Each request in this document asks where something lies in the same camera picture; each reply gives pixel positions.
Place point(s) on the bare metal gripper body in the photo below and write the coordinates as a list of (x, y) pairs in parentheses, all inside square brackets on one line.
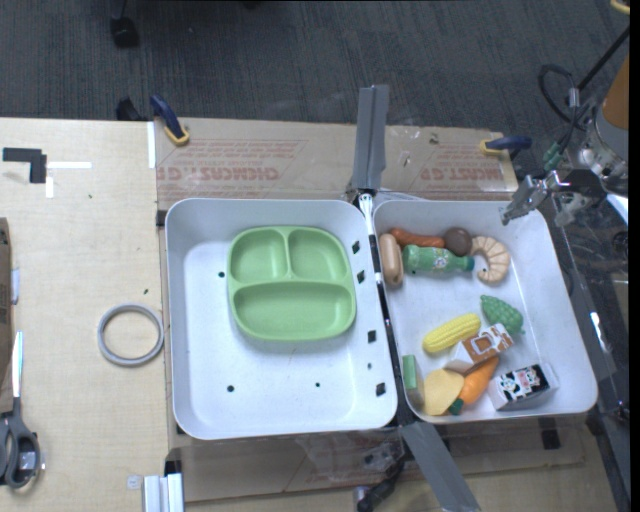
[(582, 182)]

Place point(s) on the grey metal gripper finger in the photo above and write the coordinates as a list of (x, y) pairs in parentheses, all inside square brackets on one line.
[(531, 194), (572, 205)]

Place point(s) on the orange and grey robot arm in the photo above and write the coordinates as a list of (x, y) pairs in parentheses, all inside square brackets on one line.
[(617, 100)]

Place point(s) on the tan croissant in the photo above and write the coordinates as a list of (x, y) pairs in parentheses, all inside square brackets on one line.
[(495, 255)]

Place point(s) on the brown round biscuit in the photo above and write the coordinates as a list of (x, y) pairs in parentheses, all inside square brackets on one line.
[(457, 241)]

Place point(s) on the orange sausage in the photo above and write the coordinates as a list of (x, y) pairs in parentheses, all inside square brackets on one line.
[(425, 240)]

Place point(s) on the green bottle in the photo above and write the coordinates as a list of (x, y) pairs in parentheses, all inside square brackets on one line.
[(430, 260)]

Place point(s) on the green grapes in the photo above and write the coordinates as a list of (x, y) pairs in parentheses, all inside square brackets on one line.
[(502, 312)]

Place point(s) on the white plastic tray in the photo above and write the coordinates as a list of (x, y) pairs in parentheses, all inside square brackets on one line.
[(440, 300), (280, 380)]

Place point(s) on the tan bread roll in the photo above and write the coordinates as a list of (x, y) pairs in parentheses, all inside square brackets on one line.
[(391, 260)]

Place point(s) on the orange and white carton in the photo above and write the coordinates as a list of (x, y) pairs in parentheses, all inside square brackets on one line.
[(487, 345)]

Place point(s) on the yellow corn cob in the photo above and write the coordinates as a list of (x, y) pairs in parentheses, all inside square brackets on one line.
[(450, 332)]

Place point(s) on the white cow print carton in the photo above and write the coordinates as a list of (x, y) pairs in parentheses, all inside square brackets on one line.
[(522, 387)]

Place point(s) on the orange carrot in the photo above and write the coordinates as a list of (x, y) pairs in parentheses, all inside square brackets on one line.
[(477, 382)]

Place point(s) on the pale green block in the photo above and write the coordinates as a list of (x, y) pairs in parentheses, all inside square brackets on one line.
[(411, 372)]

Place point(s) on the yellow round chip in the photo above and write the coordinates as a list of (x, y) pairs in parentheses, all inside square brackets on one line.
[(442, 392)]

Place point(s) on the green divided plate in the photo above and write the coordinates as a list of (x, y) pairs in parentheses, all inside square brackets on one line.
[(292, 310)]

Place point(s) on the brown cardboard board red print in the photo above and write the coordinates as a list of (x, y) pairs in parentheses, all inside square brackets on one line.
[(250, 165)]

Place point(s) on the grey tape roll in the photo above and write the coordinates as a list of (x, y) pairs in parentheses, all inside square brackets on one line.
[(102, 345)]

